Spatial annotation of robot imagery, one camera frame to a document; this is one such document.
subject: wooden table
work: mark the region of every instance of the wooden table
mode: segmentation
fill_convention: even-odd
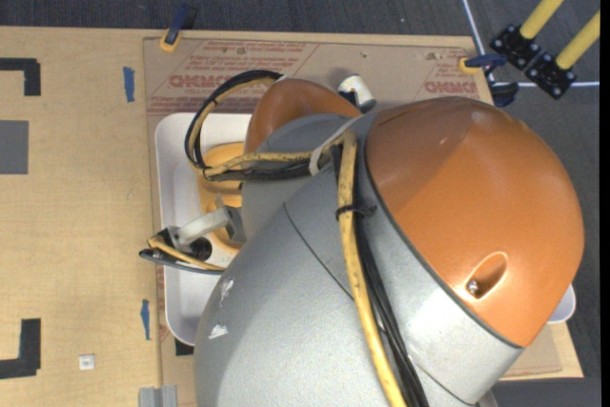
[[[28,158],[25,172],[0,174],[0,360],[27,363],[26,376],[0,379],[2,403],[137,405],[142,387],[175,383],[180,405],[193,405],[191,359],[162,348],[155,269],[138,256],[158,223],[143,40],[160,34],[0,28],[1,57],[35,58],[41,67],[40,95],[25,95],[21,71],[0,71],[0,122],[26,129],[17,144]],[[449,43],[476,54],[465,37],[188,31],[185,38]],[[482,75],[477,83],[485,86]],[[38,322],[27,322],[34,333],[23,336],[23,319],[39,319],[39,368]],[[562,369],[546,376],[581,376],[566,325],[548,331]]]

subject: gray square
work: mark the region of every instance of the gray square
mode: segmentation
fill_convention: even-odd
[[[29,121],[0,121],[0,174],[28,174]]]

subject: small white cube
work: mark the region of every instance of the small white cube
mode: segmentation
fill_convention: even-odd
[[[92,370],[95,368],[95,355],[80,355],[78,366],[81,370]]]

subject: white tray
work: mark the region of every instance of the white tray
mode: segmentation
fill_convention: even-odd
[[[175,113],[156,127],[154,143],[159,178],[161,226],[184,226],[201,216],[195,174],[184,153],[184,137],[193,120],[192,113]],[[249,114],[210,114],[201,131],[201,151],[223,144],[244,141]],[[214,247],[210,260],[226,266],[232,255]],[[194,346],[199,318],[218,281],[218,275],[195,274],[164,267],[165,314],[172,334]]]

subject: black zip tie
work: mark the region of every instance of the black zip tie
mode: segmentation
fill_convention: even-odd
[[[357,205],[344,205],[343,207],[339,207],[335,211],[335,219],[339,220],[339,216],[344,213],[357,213],[363,215],[364,217],[370,217],[376,211],[377,207],[359,207]]]

